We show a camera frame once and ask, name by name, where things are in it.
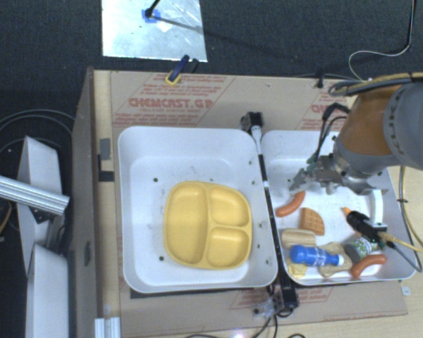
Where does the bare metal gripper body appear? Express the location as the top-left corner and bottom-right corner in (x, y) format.
(312, 154), (389, 196)

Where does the white plastic tray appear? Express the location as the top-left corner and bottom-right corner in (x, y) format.
(259, 129), (419, 287)
(117, 125), (279, 294)

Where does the orange toy sausage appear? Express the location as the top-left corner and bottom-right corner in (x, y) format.
(274, 190), (307, 218)
(350, 253), (388, 279)

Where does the thin black and white rod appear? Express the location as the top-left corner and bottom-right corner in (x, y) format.
(252, 125), (290, 289)

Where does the brown toy waffle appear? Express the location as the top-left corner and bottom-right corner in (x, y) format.
(299, 207), (326, 237)

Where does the tan toy hot dog bun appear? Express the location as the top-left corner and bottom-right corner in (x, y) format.
(280, 227), (317, 249)

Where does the green labelled small bottle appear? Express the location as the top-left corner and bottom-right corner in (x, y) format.
(345, 236), (380, 263)

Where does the blue and white bottle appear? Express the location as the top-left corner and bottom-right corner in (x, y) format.
(289, 244), (345, 268)

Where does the tan toy bread slice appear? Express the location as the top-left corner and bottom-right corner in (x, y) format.
(317, 242), (353, 278)

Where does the yellow toy food piece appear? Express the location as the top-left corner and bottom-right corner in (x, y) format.
(287, 262), (307, 280)

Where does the yellow divided plate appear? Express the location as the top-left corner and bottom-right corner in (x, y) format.
(163, 180), (254, 270)

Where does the brown cardboard board red print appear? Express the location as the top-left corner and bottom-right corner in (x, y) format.
(109, 69), (409, 334)

